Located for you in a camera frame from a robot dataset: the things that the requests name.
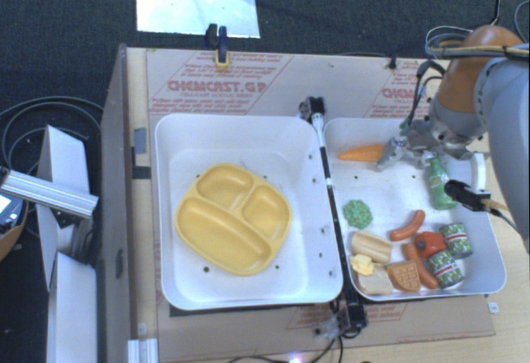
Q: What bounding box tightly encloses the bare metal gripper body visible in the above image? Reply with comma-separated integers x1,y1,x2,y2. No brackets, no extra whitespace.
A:
406,119,474,161

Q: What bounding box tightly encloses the orange carrot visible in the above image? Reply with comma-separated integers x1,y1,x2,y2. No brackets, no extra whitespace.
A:
336,143,387,164

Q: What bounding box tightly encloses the green bottle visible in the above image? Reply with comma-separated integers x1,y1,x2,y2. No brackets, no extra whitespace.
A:
426,157,457,211

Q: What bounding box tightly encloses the white plastic tray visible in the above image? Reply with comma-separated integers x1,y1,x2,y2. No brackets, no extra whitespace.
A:
154,112,345,312
322,117,508,303

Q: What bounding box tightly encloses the thin black and white rod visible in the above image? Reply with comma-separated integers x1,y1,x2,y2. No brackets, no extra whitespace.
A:
311,112,354,306

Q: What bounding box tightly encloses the green broccoli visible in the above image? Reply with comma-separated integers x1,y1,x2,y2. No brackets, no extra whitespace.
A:
342,199,374,230

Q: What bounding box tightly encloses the orange sausage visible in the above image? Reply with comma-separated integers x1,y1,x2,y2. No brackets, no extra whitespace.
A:
388,209,427,243
403,243,441,292

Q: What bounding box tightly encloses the red tomato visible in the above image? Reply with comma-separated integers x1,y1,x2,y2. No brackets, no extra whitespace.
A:
413,230,449,260

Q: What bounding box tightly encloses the green and white can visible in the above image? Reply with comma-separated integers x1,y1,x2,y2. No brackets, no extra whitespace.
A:
426,249,465,290
438,222,474,260

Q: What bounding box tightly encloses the tan hot dog bun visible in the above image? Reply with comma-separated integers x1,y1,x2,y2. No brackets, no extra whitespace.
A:
350,230,394,264

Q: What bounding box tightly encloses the yellow butter piece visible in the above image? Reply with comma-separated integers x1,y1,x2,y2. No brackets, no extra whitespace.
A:
349,253,375,277

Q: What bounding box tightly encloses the brown waffle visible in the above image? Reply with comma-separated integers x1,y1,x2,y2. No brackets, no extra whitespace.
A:
385,260,422,293

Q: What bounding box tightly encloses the pale bread slice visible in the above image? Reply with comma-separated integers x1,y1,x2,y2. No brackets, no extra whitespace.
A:
356,264,395,297

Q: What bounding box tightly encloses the brown cardboard board red print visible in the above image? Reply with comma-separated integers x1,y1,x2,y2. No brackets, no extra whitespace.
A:
146,47,497,352

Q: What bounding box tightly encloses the yellow divided plate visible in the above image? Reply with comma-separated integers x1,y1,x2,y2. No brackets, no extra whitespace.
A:
173,162,294,277

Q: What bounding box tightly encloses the black cylinder on white bracket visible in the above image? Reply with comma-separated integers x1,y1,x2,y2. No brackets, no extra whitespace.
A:
444,151,493,214

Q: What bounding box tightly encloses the black block with thin wires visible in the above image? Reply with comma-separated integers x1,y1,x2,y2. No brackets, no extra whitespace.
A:
298,95,328,120
313,298,370,341

